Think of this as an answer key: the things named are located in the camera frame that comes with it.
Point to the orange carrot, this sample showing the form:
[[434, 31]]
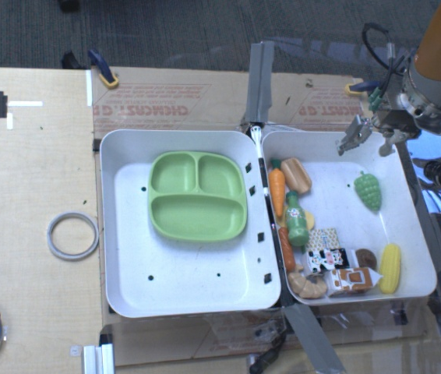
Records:
[[277, 187]]

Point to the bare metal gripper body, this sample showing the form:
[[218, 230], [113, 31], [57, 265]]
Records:
[[394, 119]]

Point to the black and white cow carton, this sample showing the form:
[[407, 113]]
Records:
[[325, 260]]

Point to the green divided plate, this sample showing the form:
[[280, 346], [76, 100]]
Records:
[[197, 216]]

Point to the orange sausage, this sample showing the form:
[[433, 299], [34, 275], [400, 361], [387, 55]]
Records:
[[286, 249]]

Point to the white plastic tray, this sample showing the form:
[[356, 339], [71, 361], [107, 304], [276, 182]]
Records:
[[333, 201], [189, 275]]

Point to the yellow corn cob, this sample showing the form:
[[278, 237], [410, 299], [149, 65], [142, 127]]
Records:
[[390, 269]]

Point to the black chair castor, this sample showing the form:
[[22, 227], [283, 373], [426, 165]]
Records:
[[68, 0]]

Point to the yellow round biscuit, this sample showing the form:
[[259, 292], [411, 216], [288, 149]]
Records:
[[311, 220]]

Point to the brown cardboard board red print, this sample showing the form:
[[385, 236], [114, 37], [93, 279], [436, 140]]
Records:
[[158, 103]]

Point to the yellow patterned carton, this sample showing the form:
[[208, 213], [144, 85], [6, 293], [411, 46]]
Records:
[[323, 239]]

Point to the tan croissant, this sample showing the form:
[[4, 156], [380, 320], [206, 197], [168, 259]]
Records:
[[308, 286]]

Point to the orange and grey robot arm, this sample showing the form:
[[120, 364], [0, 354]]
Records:
[[438, 33]]

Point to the green grapes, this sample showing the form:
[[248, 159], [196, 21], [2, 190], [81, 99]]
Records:
[[368, 191]]

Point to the green bottle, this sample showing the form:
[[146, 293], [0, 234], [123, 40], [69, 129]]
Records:
[[296, 224]]

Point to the white tape roll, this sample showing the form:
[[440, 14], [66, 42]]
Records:
[[51, 244]]

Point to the brown and white carton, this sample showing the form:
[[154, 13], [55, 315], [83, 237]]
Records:
[[351, 281]]

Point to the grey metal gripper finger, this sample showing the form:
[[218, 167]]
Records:
[[390, 140], [357, 133]]

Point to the brown hot dog bun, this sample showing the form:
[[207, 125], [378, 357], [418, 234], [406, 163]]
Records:
[[296, 175]]

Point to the brown doughnut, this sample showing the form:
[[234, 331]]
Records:
[[366, 258]]

